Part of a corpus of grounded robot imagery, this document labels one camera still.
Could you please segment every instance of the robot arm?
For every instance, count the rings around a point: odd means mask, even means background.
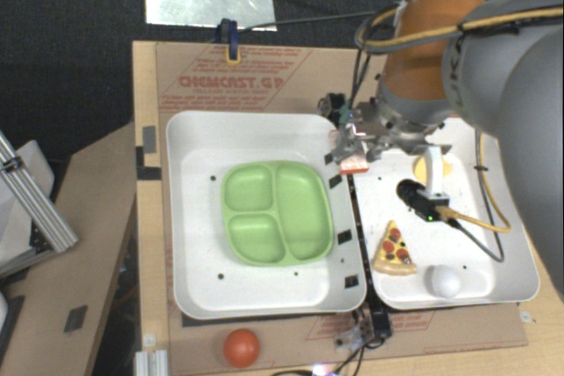
[[[341,108],[333,158],[351,155],[360,141],[369,161],[390,147],[423,154],[427,137],[459,114],[497,138],[516,207],[563,293],[561,6],[562,0],[411,0],[397,14],[389,43],[371,41],[373,29],[364,25],[360,48],[391,53],[376,96]]]

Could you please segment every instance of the pizza slice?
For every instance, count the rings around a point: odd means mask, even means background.
[[[417,272],[417,267],[409,256],[402,233],[394,220],[388,224],[382,243],[376,250],[372,259],[372,268],[392,276],[406,276]]]

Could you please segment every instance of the white power strip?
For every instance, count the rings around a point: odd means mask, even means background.
[[[168,353],[157,350],[149,354],[147,351],[135,353],[136,376],[168,376]]]

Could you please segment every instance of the tomato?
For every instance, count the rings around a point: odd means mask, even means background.
[[[253,365],[260,349],[258,338],[248,329],[234,330],[223,343],[223,354],[227,362],[236,368]]]

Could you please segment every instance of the black connector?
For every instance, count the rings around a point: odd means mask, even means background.
[[[404,179],[397,184],[396,193],[404,203],[415,210],[415,214],[427,222],[442,221],[440,213],[436,210],[439,205],[449,205],[449,199],[427,199],[420,191],[425,187],[417,181]]]

